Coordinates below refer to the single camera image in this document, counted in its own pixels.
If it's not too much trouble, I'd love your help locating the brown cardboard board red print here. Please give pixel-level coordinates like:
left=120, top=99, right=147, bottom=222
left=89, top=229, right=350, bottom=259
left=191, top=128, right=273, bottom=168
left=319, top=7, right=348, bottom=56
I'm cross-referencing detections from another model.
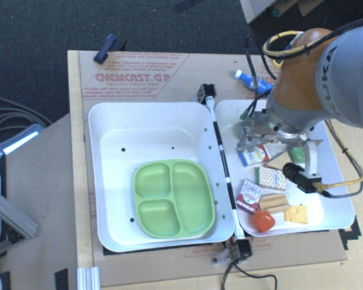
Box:
left=78, top=50, right=348, bottom=287

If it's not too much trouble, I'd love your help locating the thin black and white rod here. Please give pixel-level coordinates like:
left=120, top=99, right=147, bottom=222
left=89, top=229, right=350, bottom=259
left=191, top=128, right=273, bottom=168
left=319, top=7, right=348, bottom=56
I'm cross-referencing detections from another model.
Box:
left=206, top=96, right=246, bottom=239

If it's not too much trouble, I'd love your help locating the green rounded toy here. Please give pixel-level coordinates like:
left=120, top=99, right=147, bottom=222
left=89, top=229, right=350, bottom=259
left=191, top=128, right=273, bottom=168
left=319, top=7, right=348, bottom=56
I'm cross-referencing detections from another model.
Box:
left=289, top=146, right=307, bottom=164

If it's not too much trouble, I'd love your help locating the yellow cheese slice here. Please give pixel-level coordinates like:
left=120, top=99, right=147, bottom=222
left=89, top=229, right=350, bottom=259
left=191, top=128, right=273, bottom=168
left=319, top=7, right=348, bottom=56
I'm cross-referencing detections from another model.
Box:
left=284, top=204, right=309, bottom=225

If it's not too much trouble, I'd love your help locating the tan bread roll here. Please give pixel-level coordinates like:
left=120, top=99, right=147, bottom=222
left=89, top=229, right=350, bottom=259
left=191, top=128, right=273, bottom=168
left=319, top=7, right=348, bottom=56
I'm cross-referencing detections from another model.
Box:
left=257, top=192, right=292, bottom=214

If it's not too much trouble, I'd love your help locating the white plastic tray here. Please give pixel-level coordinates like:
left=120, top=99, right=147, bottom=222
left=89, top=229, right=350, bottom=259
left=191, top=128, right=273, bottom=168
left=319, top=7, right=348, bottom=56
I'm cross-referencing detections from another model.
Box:
left=88, top=101, right=237, bottom=253
left=214, top=98, right=356, bottom=238

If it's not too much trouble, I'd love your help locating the beige pizza slice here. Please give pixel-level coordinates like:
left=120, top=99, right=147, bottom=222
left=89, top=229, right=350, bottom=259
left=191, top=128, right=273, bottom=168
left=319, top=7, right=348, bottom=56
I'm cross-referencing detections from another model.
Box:
left=266, top=149, right=293, bottom=172

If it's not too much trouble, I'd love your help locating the orange red pepper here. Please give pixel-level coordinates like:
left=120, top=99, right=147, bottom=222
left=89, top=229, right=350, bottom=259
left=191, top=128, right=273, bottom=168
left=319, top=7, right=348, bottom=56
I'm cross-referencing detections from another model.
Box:
left=251, top=209, right=276, bottom=233

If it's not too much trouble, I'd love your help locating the blue and white bottle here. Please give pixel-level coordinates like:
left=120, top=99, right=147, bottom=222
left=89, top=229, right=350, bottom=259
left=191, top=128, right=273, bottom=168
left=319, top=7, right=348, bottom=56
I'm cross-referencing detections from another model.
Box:
left=233, top=69, right=275, bottom=94

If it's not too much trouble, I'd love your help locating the red and white carton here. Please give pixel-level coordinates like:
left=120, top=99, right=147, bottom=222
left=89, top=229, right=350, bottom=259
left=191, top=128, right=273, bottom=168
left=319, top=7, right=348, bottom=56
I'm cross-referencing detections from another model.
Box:
left=235, top=178, right=264, bottom=214

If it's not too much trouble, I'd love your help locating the blue and white carton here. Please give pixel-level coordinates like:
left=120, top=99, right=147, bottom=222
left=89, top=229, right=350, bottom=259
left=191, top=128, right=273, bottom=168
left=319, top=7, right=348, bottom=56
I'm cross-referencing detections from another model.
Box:
left=237, top=145, right=272, bottom=167

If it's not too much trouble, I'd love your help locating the black cylinder on white bracket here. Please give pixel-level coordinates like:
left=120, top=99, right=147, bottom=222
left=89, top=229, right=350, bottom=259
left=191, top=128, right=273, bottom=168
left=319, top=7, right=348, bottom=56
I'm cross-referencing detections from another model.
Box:
left=282, top=140, right=324, bottom=194

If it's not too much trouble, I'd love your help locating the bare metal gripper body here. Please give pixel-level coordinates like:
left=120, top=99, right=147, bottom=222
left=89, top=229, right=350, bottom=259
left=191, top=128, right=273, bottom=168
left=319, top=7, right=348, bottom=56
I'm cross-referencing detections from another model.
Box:
left=244, top=111, right=310, bottom=147

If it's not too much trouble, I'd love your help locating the white dotted carton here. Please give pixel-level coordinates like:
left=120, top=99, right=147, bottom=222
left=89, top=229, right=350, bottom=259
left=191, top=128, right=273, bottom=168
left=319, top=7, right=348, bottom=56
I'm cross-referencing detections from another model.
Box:
left=255, top=166, right=288, bottom=192

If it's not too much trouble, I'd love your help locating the green divided plate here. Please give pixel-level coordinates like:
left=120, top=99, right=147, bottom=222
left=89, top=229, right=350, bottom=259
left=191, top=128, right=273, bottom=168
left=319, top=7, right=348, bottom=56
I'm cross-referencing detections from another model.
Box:
left=132, top=159, right=217, bottom=239

